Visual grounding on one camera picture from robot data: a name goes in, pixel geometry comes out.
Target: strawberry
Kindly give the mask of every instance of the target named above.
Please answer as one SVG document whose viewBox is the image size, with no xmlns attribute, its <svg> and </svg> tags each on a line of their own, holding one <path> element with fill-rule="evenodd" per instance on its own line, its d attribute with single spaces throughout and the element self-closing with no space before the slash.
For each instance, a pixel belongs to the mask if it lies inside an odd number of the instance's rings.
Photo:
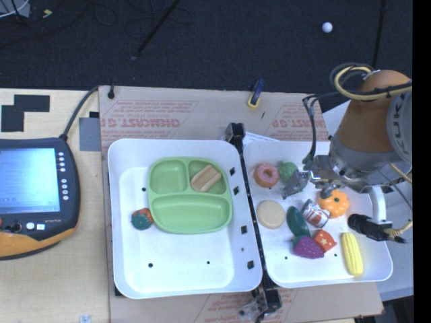
<svg viewBox="0 0 431 323">
<path fill-rule="evenodd" d="M 293 240 L 294 254 L 305 258 L 322 258 L 324 256 L 321 247 L 310 236 L 298 236 Z"/>
</svg>

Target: beige round bread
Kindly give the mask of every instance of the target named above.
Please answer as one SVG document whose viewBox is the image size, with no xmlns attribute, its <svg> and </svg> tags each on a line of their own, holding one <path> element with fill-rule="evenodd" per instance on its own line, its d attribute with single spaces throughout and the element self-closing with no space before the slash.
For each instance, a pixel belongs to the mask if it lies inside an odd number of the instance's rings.
<svg viewBox="0 0 431 323">
<path fill-rule="evenodd" d="M 269 229 L 277 229 L 283 225 L 286 213 L 276 201 L 266 200 L 257 207 L 257 221 Z"/>
</svg>

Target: green plate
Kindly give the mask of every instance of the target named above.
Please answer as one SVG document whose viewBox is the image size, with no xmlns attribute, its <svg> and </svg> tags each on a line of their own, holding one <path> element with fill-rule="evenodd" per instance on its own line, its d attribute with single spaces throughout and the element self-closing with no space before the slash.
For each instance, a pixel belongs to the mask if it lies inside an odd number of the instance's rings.
<svg viewBox="0 0 431 323">
<path fill-rule="evenodd" d="M 211 165 L 222 175 L 207 192 L 191 186 L 191 178 Z M 214 162 L 194 157 L 158 160 L 148 174 L 148 200 L 154 223 L 174 234 L 218 231 L 232 218 L 232 197 L 224 171 Z"/>
</svg>

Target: white tray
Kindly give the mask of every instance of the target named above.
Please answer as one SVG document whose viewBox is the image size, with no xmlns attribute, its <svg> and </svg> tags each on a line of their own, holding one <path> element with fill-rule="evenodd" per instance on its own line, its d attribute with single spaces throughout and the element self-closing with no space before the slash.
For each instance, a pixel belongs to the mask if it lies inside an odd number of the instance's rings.
<svg viewBox="0 0 431 323">
<path fill-rule="evenodd" d="M 314 184 L 308 183 L 302 192 L 288 196 L 283 200 L 281 190 L 284 187 L 280 180 L 272 189 L 260 187 L 253 178 L 255 168 L 263 162 L 276 165 L 279 161 L 294 162 L 302 170 L 302 159 L 310 151 L 310 142 L 306 141 L 253 141 L 244 148 L 244 161 L 253 205 L 255 209 L 262 201 L 274 200 L 282 205 L 285 212 L 288 207 L 301 209 L 307 199 L 317 201 L 319 191 Z M 329 142 L 318 142 L 316 154 L 327 155 Z M 356 233 L 347 226 L 347 218 L 352 213 L 372 217 L 370 196 L 358 194 L 348 188 L 341 191 L 347 194 L 350 208 L 341 217 L 330 219 L 324 226 L 337 242 L 337 245 L 327 251 L 323 258 L 307 259 L 292 253 L 291 239 L 294 237 L 286 222 L 277 229 L 269 229 L 258 223 L 261 235 L 263 253 L 269 277 L 281 287 L 308 287 L 336 283 L 358 283 L 367 281 L 384 281 L 393 270 L 391 256 L 386 242 L 377 242 L 364 235 Z M 308 223 L 311 235 L 318 228 Z M 364 273 L 360 277 L 350 275 L 345 267 L 341 249 L 340 234 L 351 231 L 358 241 Z"/>
<path fill-rule="evenodd" d="M 149 168 L 165 157 L 205 158 L 223 169 L 232 193 L 228 226 L 195 235 L 167 233 L 155 224 L 143 231 L 132 226 L 131 214 L 148 207 L 142 188 Z M 216 140 L 121 139 L 108 150 L 108 167 L 114 281 L 123 295 L 143 299 L 240 292 L 259 285 L 261 259 L 234 146 Z"/>
</svg>

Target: black pole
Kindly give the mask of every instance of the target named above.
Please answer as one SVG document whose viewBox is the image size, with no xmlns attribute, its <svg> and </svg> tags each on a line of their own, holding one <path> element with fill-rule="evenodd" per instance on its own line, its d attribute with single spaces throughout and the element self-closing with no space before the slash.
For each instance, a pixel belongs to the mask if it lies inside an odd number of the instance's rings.
<svg viewBox="0 0 431 323">
<path fill-rule="evenodd" d="M 153 38 L 153 36 L 156 34 L 156 32 L 160 29 L 160 27 L 163 25 L 163 23 L 168 19 L 169 15 L 172 13 L 174 8 L 178 5 L 178 3 L 181 0 L 175 0 L 172 5 L 166 10 L 163 17 L 159 20 L 156 27 L 148 34 L 147 38 L 143 41 L 141 46 L 135 51 L 135 53 L 132 56 L 132 60 L 136 60 L 140 55 L 142 50 L 145 48 L 145 46 L 150 42 L 150 40 Z"/>
<path fill-rule="evenodd" d="M 380 17 L 378 19 L 376 44 L 374 45 L 374 55 L 372 58 L 372 68 L 376 67 L 378 48 L 380 46 L 380 38 L 382 36 L 383 15 L 385 14 L 386 7 L 387 7 L 387 0 L 382 0 L 380 4 Z"/>
</svg>

